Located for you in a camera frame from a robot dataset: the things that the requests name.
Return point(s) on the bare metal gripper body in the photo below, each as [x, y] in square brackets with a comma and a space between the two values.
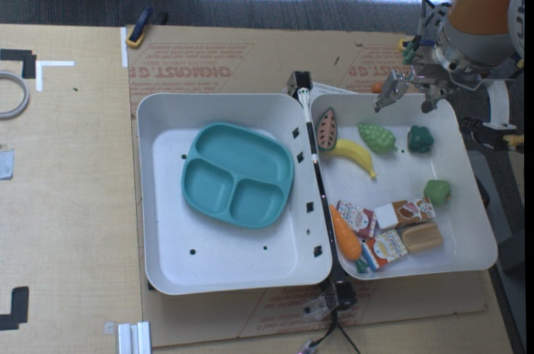
[442, 76]

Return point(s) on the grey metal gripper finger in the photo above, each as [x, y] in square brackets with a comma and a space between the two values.
[392, 91]
[433, 99]

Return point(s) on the small orange ball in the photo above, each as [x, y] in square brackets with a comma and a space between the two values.
[376, 87]

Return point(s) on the dark green bell pepper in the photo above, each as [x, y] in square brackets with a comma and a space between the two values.
[420, 139]

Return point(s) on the green grapes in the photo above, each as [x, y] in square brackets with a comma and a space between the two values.
[376, 138]

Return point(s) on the white paper sheet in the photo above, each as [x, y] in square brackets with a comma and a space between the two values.
[329, 88]

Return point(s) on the yellow banana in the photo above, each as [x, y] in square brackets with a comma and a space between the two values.
[354, 152]

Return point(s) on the white plastic tray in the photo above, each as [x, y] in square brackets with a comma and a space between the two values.
[175, 244]
[417, 173]

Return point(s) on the toy watermelon slice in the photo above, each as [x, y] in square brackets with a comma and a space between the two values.
[326, 131]

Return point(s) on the light green bell pepper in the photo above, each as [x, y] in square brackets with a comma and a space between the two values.
[437, 192]

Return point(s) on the brown and white carton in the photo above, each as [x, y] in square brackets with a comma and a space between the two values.
[406, 213]

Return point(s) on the red and white carton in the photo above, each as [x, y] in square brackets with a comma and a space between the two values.
[356, 218]

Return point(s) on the tan bread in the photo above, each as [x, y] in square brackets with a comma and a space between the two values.
[422, 237]

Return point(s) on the orange carrot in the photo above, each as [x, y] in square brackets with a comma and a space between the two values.
[345, 239]

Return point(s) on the orange and white carton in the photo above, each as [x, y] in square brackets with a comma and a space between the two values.
[386, 249]

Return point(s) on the brown cardboard board red print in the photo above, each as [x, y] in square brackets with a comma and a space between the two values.
[233, 64]

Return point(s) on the teal divided plate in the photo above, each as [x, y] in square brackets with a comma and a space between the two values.
[233, 154]

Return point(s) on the white tape roll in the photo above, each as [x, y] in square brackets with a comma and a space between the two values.
[25, 93]

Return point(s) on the black cylinder on white bracket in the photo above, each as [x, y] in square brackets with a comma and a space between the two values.
[480, 131]

